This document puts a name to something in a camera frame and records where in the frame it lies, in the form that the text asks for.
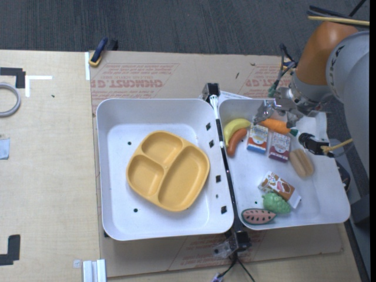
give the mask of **white tray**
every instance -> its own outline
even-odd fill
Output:
[[[227,99],[221,101],[219,115],[221,125],[234,118],[252,120],[253,115],[262,99]],[[273,118],[286,121],[277,112]],[[326,133],[326,115],[323,112],[316,117],[304,117],[297,122],[296,128],[300,133],[322,135]],[[233,180],[235,198],[239,218],[241,212],[248,208],[263,208],[264,193],[257,188],[265,174],[271,170],[292,184],[301,196],[301,202],[291,213],[278,215],[267,224],[243,224],[253,230],[277,229],[284,227],[307,226],[312,224],[329,224],[345,222],[350,216],[350,204],[341,181],[334,159],[327,156],[317,156],[308,153],[315,172],[305,179],[300,178],[290,162],[283,163],[268,158],[271,133],[268,134],[268,146],[265,154],[246,149],[246,141],[238,146],[234,157],[229,157],[228,163]],[[291,141],[291,150],[303,148],[297,137]]]
[[[231,228],[234,211],[213,108],[207,102],[108,99],[98,106],[96,115],[102,223],[111,238],[125,241],[219,234]],[[126,181],[128,161],[140,142],[155,130],[183,137],[201,148],[210,160],[204,188],[187,210],[164,210],[135,193]]]

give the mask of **toy carrot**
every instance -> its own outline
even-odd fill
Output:
[[[259,122],[259,125],[265,126],[268,129],[271,129],[272,131],[280,133],[282,135],[291,133],[293,136],[296,136],[298,133],[298,130],[287,128],[286,122],[278,119],[267,118],[266,120]]]

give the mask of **small carton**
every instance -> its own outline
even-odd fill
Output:
[[[287,183],[284,179],[271,171],[266,173],[258,188],[263,192],[273,191],[279,194],[294,209],[301,200],[301,196],[293,185]]]
[[[291,138],[289,136],[273,132],[269,148],[269,158],[283,163],[287,162],[290,154],[290,141]]]
[[[251,124],[247,149],[259,153],[265,153],[268,139],[268,128],[261,125]]]

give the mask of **yellow divided plate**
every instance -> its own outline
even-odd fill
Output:
[[[126,169],[129,186],[139,195],[169,211],[190,207],[209,174],[206,154],[173,133],[148,134],[130,158]]]

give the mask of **green broccoli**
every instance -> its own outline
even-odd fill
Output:
[[[277,193],[269,192],[262,196],[264,208],[274,213],[289,213],[290,205]]]

